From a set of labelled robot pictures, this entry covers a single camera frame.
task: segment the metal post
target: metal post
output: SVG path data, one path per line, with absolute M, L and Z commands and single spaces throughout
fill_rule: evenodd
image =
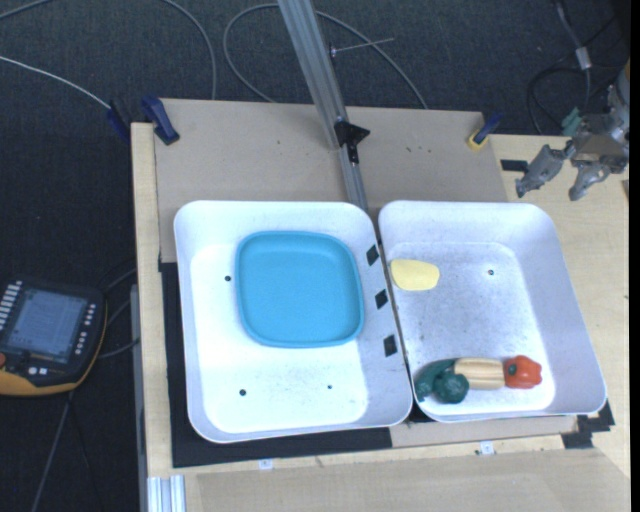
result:
M 340 87 L 331 64 L 311 0 L 278 0 L 289 30 L 311 97 L 318 109 L 329 145 L 340 152 L 340 165 L 349 201 L 367 210 L 367 199 L 357 157 L 349 154 L 347 144 L 339 141 L 336 124 L 348 122 Z

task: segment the dark background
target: dark background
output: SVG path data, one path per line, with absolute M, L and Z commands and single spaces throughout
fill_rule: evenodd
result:
M 44 69 L 142 120 L 145 94 L 211 98 L 204 40 L 161 0 L 0 0 L 0 56 Z M 574 30 L 594 63 L 589 101 L 574 46 L 548 0 L 317 0 L 316 8 L 381 46 L 431 109 L 504 113 L 499 133 L 559 134 L 573 107 L 599 112 L 606 87 L 629 57 L 630 0 L 566 0 Z M 216 99 L 263 101 L 232 73 L 223 34 L 245 0 L 180 0 L 215 52 Z M 323 19 L 328 41 L 361 41 Z M 229 54 L 247 79 L 276 101 L 310 97 L 275 9 L 240 19 Z M 535 76 L 545 114 L 527 108 Z M 398 73 L 371 48 L 340 54 L 346 105 L 422 108 Z M 24 273 L 104 287 L 133 268 L 135 234 L 130 148 L 106 122 L 106 109 L 51 78 L 0 61 L 0 281 Z M 128 298 L 132 276 L 109 294 L 111 311 Z M 129 314 L 114 321 L 105 350 L 131 340 Z M 129 351 L 96 363 L 75 393 L 40 511 L 118 511 L 138 507 L 132 360 Z M 66 395 L 0 398 L 0 510 L 30 510 Z

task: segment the table surface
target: table surface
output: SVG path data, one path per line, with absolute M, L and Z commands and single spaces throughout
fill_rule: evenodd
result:
M 440 122 L 448 119 L 447 113 L 421 112 L 421 115 L 432 116 L 431 119 L 438 119 Z M 456 113 L 450 113 L 449 117 L 456 118 Z M 466 117 L 464 119 L 464 122 L 474 122 Z M 502 159 L 531 161 L 544 144 L 550 144 L 552 148 L 562 148 L 565 140 L 562 137 L 492 135 L 490 144 L 482 150 L 486 152 L 482 158 L 485 162 L 487 157 L 494 160 L 498 169 L 497 166 Z M 462 143 L 459 151 L 469 151 L 463 141 L 451 141 L 449 145 L 455 147 L 458 143 Z M 475 463 L 470 464 L 469 461 L 475 458 L 479 448 L 478 441 L 483 439 L 493 440 L 496 452 L 501 455 L 527 457 L 526 463 L 530 464 L 531 468 L 537 467 L 537 460 L 541 453 L 543 456 L 557 459 L 554 467 L 566 469 L 563 464 L 569 464 L 573 470 L 584 467 L 582 458 L 587 457 L 592 467 L 601 469 L 599 472 L 593 470 L 592 476 L 596 480 L 602 480 L 598 480 L 602 489 L 602 499 L 605 499 L 605 494 L 611 492 L 607 486 L 613 485 L 614 491 L 621 500 L 620 503 L 626 506 L 627 479 L 630 478 L 628 170 L 622 175 L 613 175 L 605 182 L 595 185 L 585 198 L 577 202 L 571 202 L 568 198 L 568 189 L 576 174 L 575 169 L 569 164 L 565 164 L 562 172 L 552 182 L 539 191 L 528 193 L 523 199 L 517 198 L 514 187 L 514 180 L 520 174 L 496 171 L 509 201 L 524 201 L 540 206 L 551 216 L 556 225 L 578 303 L 604 374 L 609 402 L 616 421 L 616 425 L 610 432 L 594 435 L 594 445 L 597 450 L 587 450 L 590 453 L 585 455 L 576 451 L 568 454 L 569 451 L 563 449 L 561 438 L 557 433 L 575 429 L 575 418 L 572 417 L 531 418 L 527 421 L 500 420 L 499 425 L 490 421 L 473 422 L 472 426 L 465 423 L 448 425 L 446 429 L 441 428 L 441 424 L 426 424 L 418 428 L 410 428 L 403 424 L 391 429 L 393 449 L 277 459 L 273 461 L 275 470 L 269 472 L 276 476 L 271 477 L 271 480 L 264 480 L 265 472 L 257 471 L 259 466 L 256 461 L 179 470 L 172 468 L 163 301 L 158 273 L 158 255 L 161 245 L 156 181 L 158 162 L 151 125 L 145 123 L 133 125 L 132 155 L 148 476 L 167 478 L 173 474 L 185 475 L 190 511 L 205 509 L 203 504 L 208 504 L 208 501 L 213 499 L 212 493 L 222 491 L 228 492 L 225 492 L 227 498 L 220 499 L 220 510 L 227 510 L 225 507 L 229 507 L 229 510 L 253 510 L 252 500 L 238 501 L 236 498 L 229 498 L 234 495 L 232 488 L 239 484 L 238 480 L 232 484 L 224 476 L 225 474 L 241 474 L 242 479 L 239 481 L 250 482 L 254 487 L 266 485 L 261 491 L 263 494 L 266 493 L 262 498 L 264 500 L 262 509 L 285 510 L 281 507 L 282 502 L 278 500 L 282 498 L 283 493 L 288 492 L 287 489 L 290 490 L 291 479 L 295 478 L 296 485 L 300 485 L 300 489 L 303 489 L 304 482 L 313 481 L 318 477 L 315 472 L 319 468 L 321 470 L 333 468 L 330 472 L 321 471 L 320 474 L 331 475 L 328 483 L 337 486 L 336 492 L 341 496 L 340 504 L 344 510 L 369 510 L 370 508 L 367 507 L 371 507 L 370 500 L 367 500 L 366 504 L 354 502 L 354 493 L 344 487 L 345 482 L 349 480 L 345 480 L 344 475 L 341 475 L 340 468 L 353 463 L 358 463 L 359 472 L 354 474 L 355 480 L 351 483 L 355 485 L 354 482 L 359 482 L 359 485 L 367 485 L 372 492 L 373 501 L 379 503 L 381 507 L 389 505 L 388 489 L 385 491 L 384 486 L 380 487 L 378 480 L 374 483 L 372 479 L 389 479 L 390 475 L 393 475 L 391 480 L 399 485 L 400 482 L 404 482 L 402 485 L 410 486 L 408 482 L 412 481 L 413 487 L 405 491 L 413 493 L 417 500 L 416 493 L 426 493 L 428 489 L 416 487 L 421 480 L 416 478 L 412 480 L 407 474 L 416 475 L 424 472 L 427 475 L 433 471 L 434 467 L 446 467 L 446 471 L 452 478 L 448 480 L 448 485 L 454 486 L 455 482 L 460 483 L 460 479 L 468 479 L 473 475 Z M 606 457 L 596 457 L 596 454 L 602 453 Z M 521 464 L 522 460 L 514 459 L 512 463 Z M 385 471 L 384 475 L 380 475 L 380 468 L 389 469 L 385 464 L 400 466 L 391 473 Z M 508 468 L 508 465 L 496 466 L 494 475 L 496 481 L 507 478 L 505 475 L 510 474 L 505 468 Z M 622 487 L 616 487 L 619 477 L 624 482 Z M 568 498 L 563 498 L 561 488 L 557 487 L 562 477 L 554 476 L 553 471 L 549 472 L 547 468 L 536 473 L 535 479 L 535 482 L 540 484 L 538 487 L 534 485 L 539 489 L 536 492 L 549 495 L 548 510 L 566 510 L 563 507 Z M 311 486 L 305 492 L 308 496 L 315 496 L 313 493 L 319 493 L 321 488 L 321 486 Z M 376 498 L 376 493 L 382 493 L 382 495 Z M 271 506 L 269 497 L 275 500 L 273 505 L 275 508 L 269 508 Z M 317 504 L 319 507 L 317 510 L 329 506 L 325 498 L 318 499 L 320 502 Z

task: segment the white tray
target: white tray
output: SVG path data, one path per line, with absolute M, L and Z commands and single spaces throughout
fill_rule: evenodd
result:
M 431 290 L 392 285 L 413 377 L 433 361 L 527 355 L 543 366 L 530 390 L 471 390 L 460 404 L 418 405 L 438 421 L 589 414 L 605 384 L 551 219 L 523 203 L 396 201 L 380 212 L 387 262 L 441 273 Z
M 293 349 L 249 337 L 237 307 L 234 258 L 242 239 L 269 230 L 323 233 L 349 247 L 365 302 L 356 339 Z M 390 297 L 382 259 L 369 263 L 376 235 L 364 212 L 346 203 L 196 201 L 180 209 L 174 232 L 187 408 L 202 437 L 228 443 L 390 426 L 406 418 L 409 375 L 391 301 L 380 308 L 376 301 L 381 292 Z

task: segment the blue plate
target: blue plate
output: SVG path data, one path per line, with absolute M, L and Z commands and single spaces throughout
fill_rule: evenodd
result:
M 337 238 L 262 231 L 240 242 L 236 292 L 244 328 L 275 347 L 325 347 L 354 339 L 364 325 L 356 262 Z

